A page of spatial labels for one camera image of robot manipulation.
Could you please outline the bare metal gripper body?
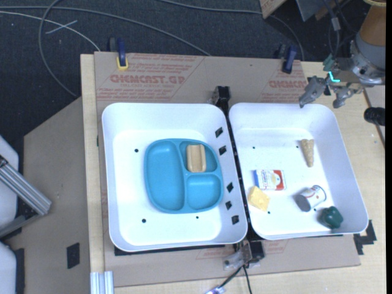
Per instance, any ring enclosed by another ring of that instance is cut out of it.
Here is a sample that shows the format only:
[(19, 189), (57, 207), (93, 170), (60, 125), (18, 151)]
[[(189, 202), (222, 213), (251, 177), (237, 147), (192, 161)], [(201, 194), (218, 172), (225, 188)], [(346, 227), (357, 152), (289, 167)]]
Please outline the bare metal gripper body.
[(364, 56), (328, 58), (328, 86), (334, 93), (359, 93), (385, 84), (385, 61)]

